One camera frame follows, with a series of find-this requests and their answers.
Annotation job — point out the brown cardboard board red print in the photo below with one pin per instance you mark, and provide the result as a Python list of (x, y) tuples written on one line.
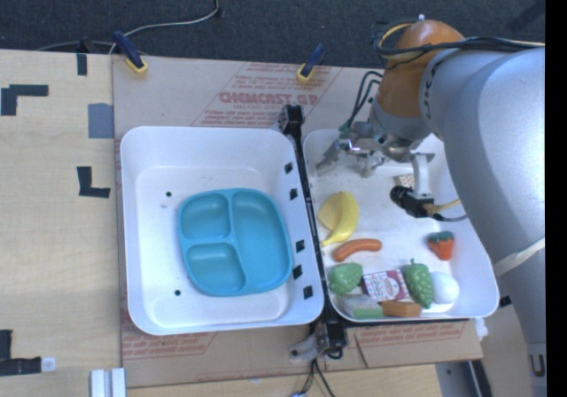
[(186, 94)]

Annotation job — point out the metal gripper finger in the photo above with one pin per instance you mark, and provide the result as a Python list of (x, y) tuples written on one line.
[(368, 167), (328, 159)]

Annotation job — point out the green broccoli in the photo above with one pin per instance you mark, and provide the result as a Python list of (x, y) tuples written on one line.
[(344, 277)]

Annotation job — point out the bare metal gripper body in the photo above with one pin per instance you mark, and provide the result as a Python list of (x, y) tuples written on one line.
[(380, 145)]

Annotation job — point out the red strawberry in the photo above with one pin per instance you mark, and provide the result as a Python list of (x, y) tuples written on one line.
[(443, 246)]

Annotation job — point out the pink carton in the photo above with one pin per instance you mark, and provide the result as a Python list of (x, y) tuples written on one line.
[(384, 285)]

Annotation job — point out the black cylinder on white bracket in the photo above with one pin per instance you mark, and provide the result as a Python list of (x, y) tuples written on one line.
[(418, 198)]

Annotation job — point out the orange sausage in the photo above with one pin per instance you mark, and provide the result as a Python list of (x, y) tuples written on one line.
[(356, 249)]

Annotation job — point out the white egg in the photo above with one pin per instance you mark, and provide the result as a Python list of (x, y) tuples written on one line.
[(445, 288)]

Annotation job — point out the yellow banana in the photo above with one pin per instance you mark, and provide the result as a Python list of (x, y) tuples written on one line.
[(343, 215)]

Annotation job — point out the blue divided plate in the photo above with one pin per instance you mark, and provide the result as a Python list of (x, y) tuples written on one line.
[(235, 242)]

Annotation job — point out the brown speckled biscuit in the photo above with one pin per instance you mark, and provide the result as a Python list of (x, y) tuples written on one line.
[(405, 179)]

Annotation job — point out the thin black and white rod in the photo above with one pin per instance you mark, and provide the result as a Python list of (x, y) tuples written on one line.
[(310, 209)]

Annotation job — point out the white and green block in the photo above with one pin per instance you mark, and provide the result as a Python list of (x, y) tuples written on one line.
[(361, 306)]

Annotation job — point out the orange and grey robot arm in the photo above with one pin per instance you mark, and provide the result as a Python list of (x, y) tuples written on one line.
[(487, 129)]

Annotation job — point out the green grapes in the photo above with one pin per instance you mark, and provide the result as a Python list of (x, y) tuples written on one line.
[(418, 282)]

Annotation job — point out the white plastic tray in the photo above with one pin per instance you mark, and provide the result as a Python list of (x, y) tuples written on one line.
[(155, 289), (398, 227)]

